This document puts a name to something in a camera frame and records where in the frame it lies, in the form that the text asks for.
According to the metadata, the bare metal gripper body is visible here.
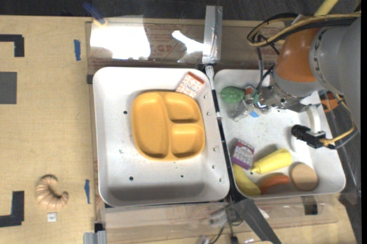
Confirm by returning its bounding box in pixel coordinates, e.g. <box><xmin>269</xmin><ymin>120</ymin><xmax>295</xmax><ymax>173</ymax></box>
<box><xmin>251</xmin><ymin>84</ymin><xmax>321</xmax><ymax>114</ymax></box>

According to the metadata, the green artichoke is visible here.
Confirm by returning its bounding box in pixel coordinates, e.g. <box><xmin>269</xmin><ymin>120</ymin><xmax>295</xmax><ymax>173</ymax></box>
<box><xmin>220</xmin><ymin>86</ymin><xmax>247</xmax><ymax>104</ymax></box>

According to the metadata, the white plastic tray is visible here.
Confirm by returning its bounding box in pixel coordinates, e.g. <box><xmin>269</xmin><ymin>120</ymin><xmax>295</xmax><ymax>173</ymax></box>
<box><xmin>213</xmin><ymin>68</ymin><xmax>347</xmax><ymax>199</ymax></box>
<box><xmin>92</xmin><ymin>66</ymin><xmax>231</xmax><ymax>207</ymax></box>

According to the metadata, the purple and white carton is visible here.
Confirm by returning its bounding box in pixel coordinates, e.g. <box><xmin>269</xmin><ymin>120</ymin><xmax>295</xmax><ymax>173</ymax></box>
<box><xmin>230</xmin><ymin>138</ymin><xmax>256</xmax><ymax>171</ymax></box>

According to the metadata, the yellow squeeze bottle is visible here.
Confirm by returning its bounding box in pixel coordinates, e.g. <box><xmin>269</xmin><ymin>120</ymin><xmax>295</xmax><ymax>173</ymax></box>
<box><xmin>249</xmin><ymin>148</ymin><xmax>294</xmax><ymax>175</ymax></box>

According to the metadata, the orange and white carton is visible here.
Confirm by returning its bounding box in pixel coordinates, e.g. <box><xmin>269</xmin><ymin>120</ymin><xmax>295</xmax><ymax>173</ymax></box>
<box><xmin>174</xmin><ymin>71</ymin><xmax>206</xmax><ymax>99</ymax></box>

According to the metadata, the yellow banana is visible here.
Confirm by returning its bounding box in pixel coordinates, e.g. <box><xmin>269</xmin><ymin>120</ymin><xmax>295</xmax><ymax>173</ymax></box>
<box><xmin>231</xmin><ymin>162</ymin><xmax>262</xmax><ymax>196</ymax></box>

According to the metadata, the orange sausage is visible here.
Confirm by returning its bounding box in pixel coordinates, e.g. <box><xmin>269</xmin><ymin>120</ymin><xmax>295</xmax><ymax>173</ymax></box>
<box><xmin>257</xmin><ymin>174</ymin><xmax>291</xmax><ymax>195</ymax></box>

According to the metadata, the tan round biscuit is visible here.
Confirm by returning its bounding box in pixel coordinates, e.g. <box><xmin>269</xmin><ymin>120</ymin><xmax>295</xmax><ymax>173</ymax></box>
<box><xmin>290</xmin><ymin>162</ymin><xmax>319</xmax><ymax>192</ymax></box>

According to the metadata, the yellow divided plate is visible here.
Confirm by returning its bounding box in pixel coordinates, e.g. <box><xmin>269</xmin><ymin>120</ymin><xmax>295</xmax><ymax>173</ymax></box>
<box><xmin>131</xmin><ymin>90</ymin><xmax>206</xmax><ymax>161</ymax></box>

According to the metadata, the beige croissant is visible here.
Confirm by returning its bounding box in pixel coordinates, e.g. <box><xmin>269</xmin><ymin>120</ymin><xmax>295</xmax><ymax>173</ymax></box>
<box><xmin>34</xmin><ymin>174</ymin><xmax>70</xmax><ymax>212</ymax></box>

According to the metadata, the black cylinder on white bracket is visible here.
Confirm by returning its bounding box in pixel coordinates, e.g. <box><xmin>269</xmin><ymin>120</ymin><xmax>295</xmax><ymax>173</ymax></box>
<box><xmin>291</xmin><ymin>92</ymin><xmax>328</xmax><ymax>149</ymax></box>

